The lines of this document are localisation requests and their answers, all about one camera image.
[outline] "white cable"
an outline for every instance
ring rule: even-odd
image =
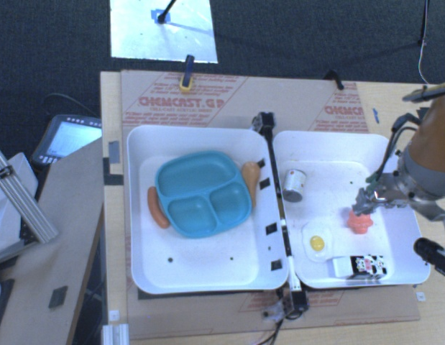
[[[418,74],[422,78],[422,81],[426,84],[430,84],[425,77],[422,74],[422,59],[423,59],[423,47],[425,46],[425,40],[426,40],[426,25],[428,22],[428,5],[430,4],[430,0],[425,0],[425,24],[423,25],[423,32],[422,32],[422,42],[421,42],[421,54],[418,58]]]

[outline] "brown object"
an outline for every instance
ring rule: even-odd
[[[156,187],[150,187],[147,190],[147,205],[149,206],[150,214],[159,227],[166,229],[170,226],[170,221],[160,209]]]
[[[420,166],[445,173],[445,96],[431,104],[412,138],[409,155]]]
[[[252,207],[256,206],[256,186],[260,176],[260,167],[256,162],[246,162],[242,167],[242,176],[251,196]]]
[[[366,234],[367,229],[373,225],[373,222],[371,220],[371,215],[357,216],[354,214],[353,210],[350,210],[347,225],[355,234]]]

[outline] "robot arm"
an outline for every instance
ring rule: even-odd
[[[406,96],[409,101],[429,100],[437,96],[422,122],[411,114],[397,119],[380,168],[361,188],[357,202],[352,206],[356,215],[372,213],[376,208],[410,206],[429,221],[443,221],[445,210],[436,204],[445,197],[445,85],[429,90],[416,91]],[[400,134],[411,129],[406,122],[418,125],[408,146],[397,153],[398,168],[393,173],[383,172],[387,159],[395,149]],[[415,251],[445,275],[445,248],[434,241],[421,238],[414,245]]]

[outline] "sausage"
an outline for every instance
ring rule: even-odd
[[[160,208],[156,187],[150,187],[147,190],[147,205],[149,206],[150,214],[159,227],[166,229],[170,226],[170,221]]]

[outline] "blue divided plate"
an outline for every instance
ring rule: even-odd
[[[155,185],[170,223],[189,238],[223,232],[251,214],[242,174],[222,152],[197,152],[166,162],[157,171]]]

